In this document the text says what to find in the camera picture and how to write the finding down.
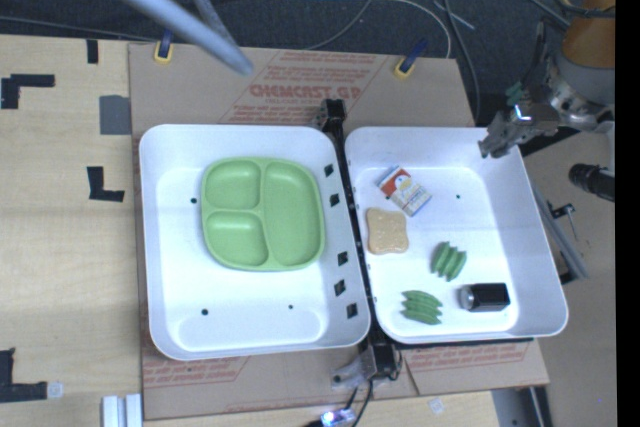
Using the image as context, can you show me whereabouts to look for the black can with silver top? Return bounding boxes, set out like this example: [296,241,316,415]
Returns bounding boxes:
[458,282,512,314]

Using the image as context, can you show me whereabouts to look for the black block with thin wires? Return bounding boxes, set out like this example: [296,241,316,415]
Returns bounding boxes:
[366,342,402,382]
[317,98,348,133]

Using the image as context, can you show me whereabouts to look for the green pea pods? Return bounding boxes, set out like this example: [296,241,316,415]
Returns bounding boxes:
[399,289,445,327]
[430,240,469,283]

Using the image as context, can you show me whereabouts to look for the brown cardboard board red print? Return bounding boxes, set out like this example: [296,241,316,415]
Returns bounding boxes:
[126,41,552,422]

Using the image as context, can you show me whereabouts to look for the green divided plate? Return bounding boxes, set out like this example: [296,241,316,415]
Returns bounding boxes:
[200,156,327,273]

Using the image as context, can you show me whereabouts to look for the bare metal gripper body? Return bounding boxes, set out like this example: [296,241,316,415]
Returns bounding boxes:
[508,83,615,138]

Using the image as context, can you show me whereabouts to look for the thin black rod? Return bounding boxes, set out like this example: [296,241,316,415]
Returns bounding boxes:
[330,126,383,347]

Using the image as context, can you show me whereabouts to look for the beige toast slice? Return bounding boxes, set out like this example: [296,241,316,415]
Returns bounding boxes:
[364,207,412,257]

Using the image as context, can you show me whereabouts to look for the white plastic tray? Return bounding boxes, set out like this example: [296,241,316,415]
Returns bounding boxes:
[138,122,373,362]
[344,125,570,346]

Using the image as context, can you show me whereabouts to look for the red and white carton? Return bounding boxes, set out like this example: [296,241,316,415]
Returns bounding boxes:
[375,164,434,218]

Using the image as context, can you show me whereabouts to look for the black cylinder on white bracket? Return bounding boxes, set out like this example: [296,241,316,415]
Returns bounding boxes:
[568,121,617,204]

